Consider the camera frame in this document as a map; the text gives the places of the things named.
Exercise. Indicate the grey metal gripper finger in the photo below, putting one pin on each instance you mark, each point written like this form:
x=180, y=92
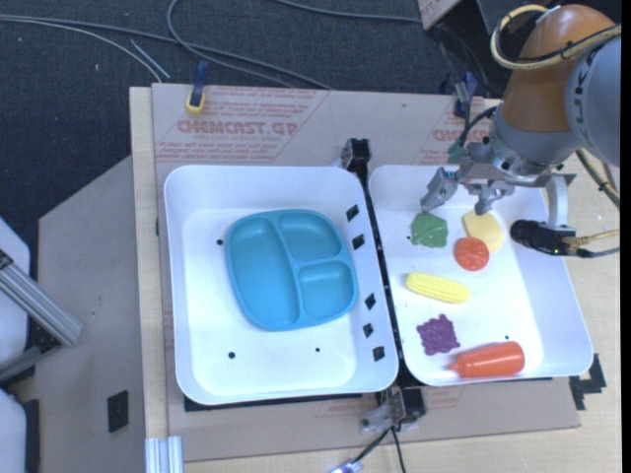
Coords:
x=441, y=187
x=488, y=200

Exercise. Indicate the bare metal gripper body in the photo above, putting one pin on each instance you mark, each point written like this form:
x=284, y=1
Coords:
x=498, y=165

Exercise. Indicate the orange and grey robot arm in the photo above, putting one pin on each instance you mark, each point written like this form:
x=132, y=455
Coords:
x=542, y=91

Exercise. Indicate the yellow potato chip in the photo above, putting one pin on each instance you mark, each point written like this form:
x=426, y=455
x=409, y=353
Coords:
x=488, y=232

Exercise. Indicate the green lettuce leaf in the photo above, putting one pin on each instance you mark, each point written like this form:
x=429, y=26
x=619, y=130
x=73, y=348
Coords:
x=430, y=230

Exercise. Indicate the orange round slice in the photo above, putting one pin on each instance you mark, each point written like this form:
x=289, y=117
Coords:
x=471, y=254

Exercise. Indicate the yellow corn cob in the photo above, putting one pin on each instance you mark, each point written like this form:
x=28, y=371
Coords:
x=436, y=288

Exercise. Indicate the thin black and white rod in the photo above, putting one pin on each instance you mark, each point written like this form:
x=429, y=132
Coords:
x=384, y=274

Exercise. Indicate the white plastic tray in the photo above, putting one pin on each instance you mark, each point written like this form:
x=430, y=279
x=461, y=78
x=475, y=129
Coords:
x=517, y=313
x=207, y=313

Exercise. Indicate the purple grapes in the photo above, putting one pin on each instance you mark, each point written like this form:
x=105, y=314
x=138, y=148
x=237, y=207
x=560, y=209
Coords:
x=438, y=335

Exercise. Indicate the brown cardboard board, red print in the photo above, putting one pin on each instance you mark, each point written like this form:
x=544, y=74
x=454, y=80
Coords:
x=296, y=126

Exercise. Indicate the orange squeeze bottle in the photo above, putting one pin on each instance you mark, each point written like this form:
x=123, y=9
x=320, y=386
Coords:
x=493, y=360

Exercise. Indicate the blue divided plate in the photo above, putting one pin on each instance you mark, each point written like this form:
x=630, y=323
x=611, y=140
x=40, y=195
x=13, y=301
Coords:
x=266, y=274

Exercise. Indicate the black cylinder on white bracket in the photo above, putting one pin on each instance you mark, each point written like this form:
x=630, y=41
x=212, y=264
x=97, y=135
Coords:
x=539, y=237

